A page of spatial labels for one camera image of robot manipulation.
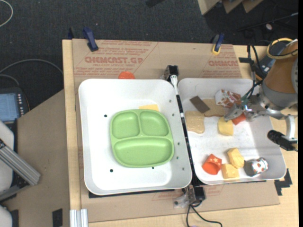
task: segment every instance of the white tray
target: white tray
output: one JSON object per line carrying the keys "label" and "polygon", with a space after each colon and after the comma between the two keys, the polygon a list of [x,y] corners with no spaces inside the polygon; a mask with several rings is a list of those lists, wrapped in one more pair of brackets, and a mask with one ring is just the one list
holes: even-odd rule
{"label": "white tray", "polygon": [[[178,84],[183,111],[196,111],[190,99],[199,96],[202,100],[214,98],[220,89],[239,93],[243,96],[252,86],[249,79],[183,79]],[[205,118],[205,132],[197,134],[188,132],[189,144],[194,163],[195,174],[205,184],[223,184],[236,182],[264,181],[280,179],[286,173],[286,166],[280,147],[267,138],[272,130],[268,116],[259,117],[252,122],[241,122],[234,125],[234,135],[224,136],[218,133],[217,123],[219,117]],[[239,169],[240,177],[225,180],[220,171],[217,175],[210,175],[202,169],[202,164],[210,154],[222,159],[222,164],[230,163],[227,151],[237,147],[244,159],[251,160],[263,157],[267,160],[269,168],[254,177],[247,176],[243,168]]]}
{"label": "white tray", "polygon": [[[84,179],[96,195],[184,188],[192,179],[173,86],[161,79],[88,79],[79,87]],[[174,156],[155,167],[130,168],[112,152],[109,126],[117,112],[157,104],[167,118]]]}

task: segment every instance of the table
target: table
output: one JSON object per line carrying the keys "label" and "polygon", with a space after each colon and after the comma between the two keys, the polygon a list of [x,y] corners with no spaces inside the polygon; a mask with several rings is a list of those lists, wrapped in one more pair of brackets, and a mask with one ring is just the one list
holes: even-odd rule
{"label": "table", "polygon": [[[239,57],[247,57],[246,46],[233,46],[234,51]],[[79,180],[79,161],[78,161],[78,143],[76,129],[75,112],[75,93],[73,76],[73,54],[72,41],[62,41],[63,51],[63,69],[64,69],[64,93],[66,109],[66,132],[68,149],[68,170],[69,170],[69,192],[71,210],[81,209],[80,180]],[[257,47],[260,56],[265,54],[265,47]],[[243,78],[250,78],[249,65],[240,64]],[[286,132],[286,124],[283,121],[272,119],[272,124],[277,131]],[[266,207],[255,207],[235,210],[220,210],[203,212],[201,215],[205,219],[220,221],[224,227],[233,226],[298,226],[298,154],[294,151],[283,151],[285,163],[289,169],[292,179],[290,188],[283,188],[283,196],[279,197],[280,204]],[[215,226],[203,222],[196,214],[189,214],[190,225],[197,226]],[[160,217],[135,218],[115,221],[105,221],[90,223],[90,227],[153,227],[153,226],[186,226],[186,215],[176,214]]]}

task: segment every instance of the green plate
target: green plate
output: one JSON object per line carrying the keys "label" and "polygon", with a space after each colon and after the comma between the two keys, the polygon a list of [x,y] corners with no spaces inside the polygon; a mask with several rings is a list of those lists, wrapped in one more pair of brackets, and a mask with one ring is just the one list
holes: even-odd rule
{"label": "green plate", "polygon": [[116,113],[110,122],[110,138],[116,160],[127,167],[162,165],[174,155],[168,121],[155,110]]}

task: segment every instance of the white object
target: white object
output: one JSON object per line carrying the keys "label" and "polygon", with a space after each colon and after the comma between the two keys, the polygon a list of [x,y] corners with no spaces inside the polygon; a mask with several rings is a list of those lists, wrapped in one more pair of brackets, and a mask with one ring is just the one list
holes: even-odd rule
{"label": "white object", "polygon": [[241,100],[241,96],[239,94],[236,95],[234,92],[220,89],[214,95],[214,99],[216,105],[231,108],[236,101]]}
{"label": "white object", "polygon": [[[192,171],[174,87],[161,79],[88,79],[79,87],[84,180],[94,194],[184,188]],[[155,167],[130,168],[112,152],[109,126],[118,112],[158,105],[174,140],[174,156]]]}
{"label": "white object", "polygon": [[4,207],[0,205],[0,226],[1,227],[12,227],[13,219],[11,213],[8,212]]}
{"label": "white object", "polygon": [[[0,120],[0,139],[5,144],[14,149],[14,133],[7,127],[7,125]],[[0,193],[10,188],[13,181],[13,170],[0,160]]]}
{"label": "white object", "polygon": [[70,210],[70,227],[88,227],[89,218],[87,209]]}
{"label": "white object", "polygon": [[[183,79],[178,84],[183,111],[196,111],[190,99],[199,96],[202,100],[214,98],[222,88],[243,96],[252,87],[250,79]],[[205,117],[205,131],[202,134],[188,132],[195,173],[198,179],[208,185],[264,181],[280,179],[286,174],[285,161],[281,148],[267,138],[273,129],[270,117],[258,117],[252,122],[243,121],[234,125],[233,136],[218,133],[219,117]],[[268,170],[254,177],[247,176],[243,168],[239,169],[239,178],[226,180],[222,171],[210,175],[202,169],[202,164],[210,154],[222,159],[222,164],[230,163],[227,151],[238,148],[246,161],[263,157],[268,162]]]}

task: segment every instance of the yellow cheese block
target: yellow cheese block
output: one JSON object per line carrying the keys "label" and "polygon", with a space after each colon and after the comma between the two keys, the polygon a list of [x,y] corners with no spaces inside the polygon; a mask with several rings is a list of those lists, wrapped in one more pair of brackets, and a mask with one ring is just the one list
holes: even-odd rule
{"label": "yellow cheese block", "polygon": [[139,109],[150,109],[150,110],[156,110],[159,112],[159,107],[156,104],[140,106]]}
{"label": "yellow cheese block", "polygon": [[240,154],[238,148],[231,148],[229,151],[227,151],[229,162],[235,167],[235,168],[242,168],[244,167],[244,157]]}
{"label": "yellow cheese block", "polygon": [[231,120],[225,121],[224,117],[221,117],[218,121],[218,130],[222,135],[233,135],[233,123]]}
{"label": "yellow cheese block", "polygon": [[239,178],[239,171],[232,164],[222,164],[221,170],[224,179]]}

